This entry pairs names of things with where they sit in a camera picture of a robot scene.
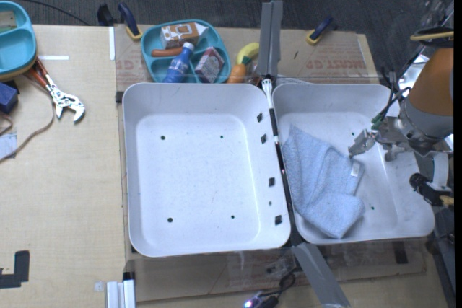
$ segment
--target table top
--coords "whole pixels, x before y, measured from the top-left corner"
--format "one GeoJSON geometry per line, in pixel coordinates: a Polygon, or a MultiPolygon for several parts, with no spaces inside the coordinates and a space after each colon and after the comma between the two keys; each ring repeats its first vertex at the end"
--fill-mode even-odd
{"type": "MultiPolygon", "coordinates": [[[[116,62],[107,27],[34,25],[38,54],[65,92],[86,106],[81,122],[72,113],[36,136],[15,159],[0,164],[0,268],[14,271],[14,254],[30,252],[28,282],[0,289],[0,307],[104,307],[106,281],[120,281],[126,263],[123,176],[116,104],[116,62]]],[[[243,31],[228,30],[226,38],[243,31]]],[[[54,114],[51,100],[20,76],[12,112],[18,144],[54,114]]],[[[445,305],[432,256],[424,271],[343,283],[353,307],[445,305]]],[[[143,303],[143,307],[239,307],[249,294],[143,303]]],[[[309,286],[290,289],[284,307],[319,307],[309,286]]]]}

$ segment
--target blue towel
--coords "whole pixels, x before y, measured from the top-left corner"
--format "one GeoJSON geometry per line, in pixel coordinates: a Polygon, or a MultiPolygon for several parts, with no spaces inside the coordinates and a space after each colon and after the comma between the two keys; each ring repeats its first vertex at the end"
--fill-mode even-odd
{"type": "Polygon", "coordinates": [[[365,212],[354,196],[363,165],[293,125],[282,156],[295,210],[324,234],[341,239],[365,212]]]}

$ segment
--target black bracket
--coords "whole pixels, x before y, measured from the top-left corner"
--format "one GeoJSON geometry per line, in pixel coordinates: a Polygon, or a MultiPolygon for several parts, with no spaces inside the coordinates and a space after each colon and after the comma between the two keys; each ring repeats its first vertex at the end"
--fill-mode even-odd
{"type": "Polygon", "coordinates": [[[4,275],[0,268],[0,289],[20,288],[21,283],[29,281],[29,250],[20,250],[14,254],[14,273],[4,275]]]}

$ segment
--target teal divided tray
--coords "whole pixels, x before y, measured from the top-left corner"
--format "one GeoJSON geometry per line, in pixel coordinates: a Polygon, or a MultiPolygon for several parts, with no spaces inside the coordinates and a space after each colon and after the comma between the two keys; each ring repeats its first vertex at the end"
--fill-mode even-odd
{"type": "Polygon", "coordinates": [[[220,84],[222,82],[225,82],[228,79],[231,72],[230,57],[228,56],[225,44],[223,44],[221,37],[219,36],[218,32],[214,29],[214,27],[211,24],[200,19],[185,19],[182,21],[163,23],[161,25],[150,27],[148,30],[146,30],[146,32],[143,34],[143,37],[141,38],[141,52],[143,53],[144,61],[146,62],[148,71],[151,74],[152,79],[155,82],[162,82],[165,75],[167,74],[170,62],[174,58],[172,56],[151,56],[152,49],[163,49],[162,43],[160,41],[160,29],[164,26],[177,25],[179,23],[187,22],[197,22],[200,25],[207,26],[209,29],[207,30],[205,36],[202,37],[202,39],[194,48],[194,52],[191,57],[191,62],[189,64],[189,70],[183,82],[199,84],[202,83],[202,81],[195,74],[194,69],[196,68],[197,63],[200,61],[202,54],[204,54],[205,50],[209,46],[213,46],[215,49],[217,49],[217,52],[221,55],[221,57],[223,57],[223,61],[225,61],[225,64],[219,72],[218,77],[214,83],[220,84]]]}
{"type": "Polygon", "coordinates": [[[13,11],[16,28],[0,32],[0,81],[26,72],[35,61],[37,43],[27,12],[12,1],[0,1],[0,12],[13,11]]]}

